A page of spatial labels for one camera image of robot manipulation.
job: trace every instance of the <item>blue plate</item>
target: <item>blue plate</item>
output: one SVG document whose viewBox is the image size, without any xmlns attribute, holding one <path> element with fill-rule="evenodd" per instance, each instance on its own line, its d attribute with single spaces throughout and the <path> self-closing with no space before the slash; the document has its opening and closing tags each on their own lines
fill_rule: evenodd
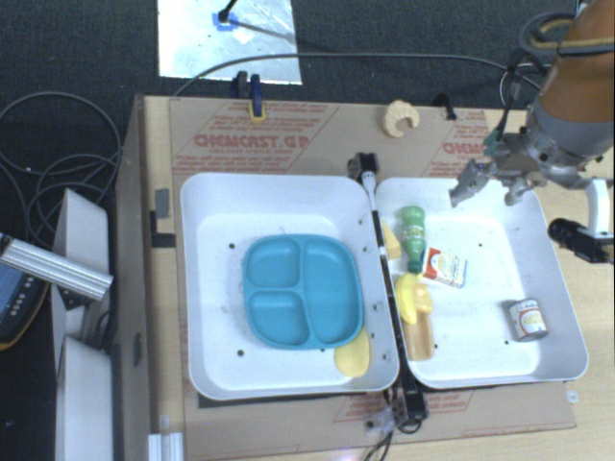
<svg viewBox="0 0 615 461">
<path fill-rule="evenodd" d="M 355 260 L 330 237 L 285 234 L 258 240 L 243 259 L 243 295 L 250 328 L 272 347 L 339 347 L 363 324 Z"/>
</svg>

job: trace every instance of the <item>small bottle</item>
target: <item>small bottle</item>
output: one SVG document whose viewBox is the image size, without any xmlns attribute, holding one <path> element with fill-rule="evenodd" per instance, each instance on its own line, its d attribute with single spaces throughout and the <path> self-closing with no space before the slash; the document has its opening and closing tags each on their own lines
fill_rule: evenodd
<svg viewBox="0 0 615 461">
<path fill-rule="evenodd" d="M 407 270 L 419 274 L 423 271 L 425 254 L 425 211 L 419 206 L 402 209 L 402 246 L 409 261 Z"/>
</svg>

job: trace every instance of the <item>yellow clamp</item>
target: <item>yellow clamp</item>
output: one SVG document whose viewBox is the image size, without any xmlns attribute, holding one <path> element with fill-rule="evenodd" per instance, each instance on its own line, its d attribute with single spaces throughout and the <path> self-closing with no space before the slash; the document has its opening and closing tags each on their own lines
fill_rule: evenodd
<svg viewBox="0 0 615 461">
<path fill-rule="evenodd" d="M 250 101 L 250 104 L 248 105 L 248 112 L 250 113 L 250 121 L 255 124 L 262 123 L 267 118 L 267 115 L 265 114 L 264 104 L 261 106 L 260 116 L 254 116 L 254 107 L 252 105 L 252 101 Z"/>
</svg>

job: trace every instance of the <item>small can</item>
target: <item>small can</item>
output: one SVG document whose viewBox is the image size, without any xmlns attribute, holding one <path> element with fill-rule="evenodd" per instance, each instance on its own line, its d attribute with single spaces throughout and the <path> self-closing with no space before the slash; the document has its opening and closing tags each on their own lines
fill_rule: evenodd
<svg viewBox="0 0 615 461">
<path fill-rule="evenodd" d="M 525 299 L 514 303 L 509 311 L 519 341 L 536 340 L 548 333 L 540 306 L 535 299 Z"/>
</svg>

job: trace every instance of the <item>black clamp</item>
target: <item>black clamp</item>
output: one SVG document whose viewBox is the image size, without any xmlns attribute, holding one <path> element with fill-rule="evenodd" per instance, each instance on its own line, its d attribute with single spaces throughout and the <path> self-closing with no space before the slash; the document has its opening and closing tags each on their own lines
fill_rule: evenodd
<svg viewBox="0 0 615 461">
<path fill-rule="evenodd" d="M 549 224 L 549 237 L 561 248 L 589 263 L 613 263 L 613 236 L 596 237 L 579 222 L 555 219 Z"/>
<path fill-rule="evenodd" d="M 457 119 L 457 115 L 455 114 L 455 110 L 453 109 L 453 103 L 448 94 L 441 92 L 433 101 L 431 101 L 431 105 L 434 107 L 444 106 L 446 109 L 446 119 L 450 121 L 455 121 Z"/>
</svg>

